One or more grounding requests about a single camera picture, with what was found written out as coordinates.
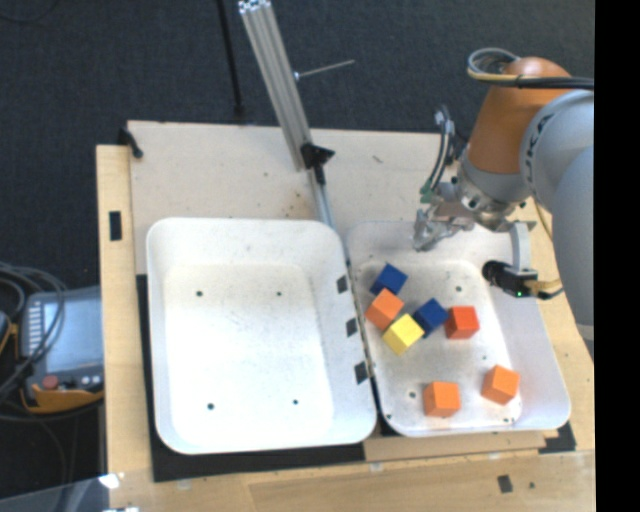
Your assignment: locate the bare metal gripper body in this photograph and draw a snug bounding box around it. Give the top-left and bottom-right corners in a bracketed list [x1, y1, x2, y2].
[428, 180, 527, 234]

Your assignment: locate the blue cube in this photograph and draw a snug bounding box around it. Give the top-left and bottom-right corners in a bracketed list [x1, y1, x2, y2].
[412, 297, 450, 339]
[369, 262, 409, 297]

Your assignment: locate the orange cube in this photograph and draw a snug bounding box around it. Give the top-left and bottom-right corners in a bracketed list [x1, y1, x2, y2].
[422, 380, 462, 419]
[480, 364, 522, 407]
[363, 287, 406, 332]

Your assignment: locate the red cube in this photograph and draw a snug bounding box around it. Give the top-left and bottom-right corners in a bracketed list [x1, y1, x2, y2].
[443, 305, 481, 341]

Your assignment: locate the yellow cube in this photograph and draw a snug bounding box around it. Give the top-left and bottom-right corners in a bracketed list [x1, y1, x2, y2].
[381, 312, 426, 357]

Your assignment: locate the white plastic tray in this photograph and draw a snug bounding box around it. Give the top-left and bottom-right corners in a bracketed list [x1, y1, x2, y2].
[145, 216, 378, 456]
[344, 219, 573, 438]

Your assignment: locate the pale flat board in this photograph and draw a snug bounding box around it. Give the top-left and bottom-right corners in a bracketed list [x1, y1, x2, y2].
[126, 119, 562, 464]

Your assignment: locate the black cylinder on white bracket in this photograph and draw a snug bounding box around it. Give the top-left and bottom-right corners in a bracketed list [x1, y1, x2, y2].
[481, 221, 540, 300]

